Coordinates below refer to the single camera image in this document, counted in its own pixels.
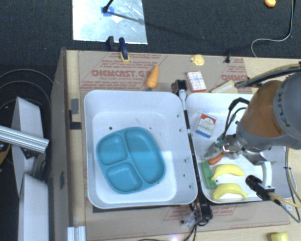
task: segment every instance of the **black floor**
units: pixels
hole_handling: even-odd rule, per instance
[[[253,56],[258,38],[282,39],[289,30],[292,0],[277,0],[267,8],[264,0],[142,0],[148,45],[128,45],[132,52]],[[104,50],[98,42],[72,40],[72,0],[0,0],[0,75],[31,68],[53,78],[61,47]],[[296,0],[292,36],[284,42],[260,41],[258,57],[301,58],[301,0]],[[44,78],[14,73],[14,80],[32,81],[49,94]],[[40,102],[45,133],[49,117],[44,95],[26,84],[0,91],[0,106],[16,95]],[[0,110],[0,124],[9,126],[14,104]],[[18,196],[11,156],[0,173],[0,240],[17,240]]]

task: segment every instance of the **yellow banana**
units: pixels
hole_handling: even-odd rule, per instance
[[[211,178],[211,180],[215,181],[215,179],[218,176],[221,176],[226,173],[233,174],[236,176],[244,176],[244,171],[239,166],[234,164],[221,164],[216,167],[214,175]]]
[[[247,194],[243,192],[242,188],[234,183],[227,183],[227,184],[221,184],[219,186],[217,186],[217,188],[214,190],[213,192],[213,200],[217,200],[219,199],[222,195],[225,194],[238,194],[238,195],[242,195],[245,198],[247,197]]]

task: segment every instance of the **orange carrot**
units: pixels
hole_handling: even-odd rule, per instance
[[[159,79],[159,66],[156,65],[147,79],[146,82],[147,87],[155,88],[157,86],[158,79]]]
[[[207,162],[209,165],[217,164],[224,157],[223,153],[220,153],[218,156],[209,159]]]

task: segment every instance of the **metal plate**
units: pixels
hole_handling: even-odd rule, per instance
[[[102,8],[110,0],[73,0],[73,39],[105,42],[113,36],[127,43],[147,44],[141,0],[114,0],[104,14]]]

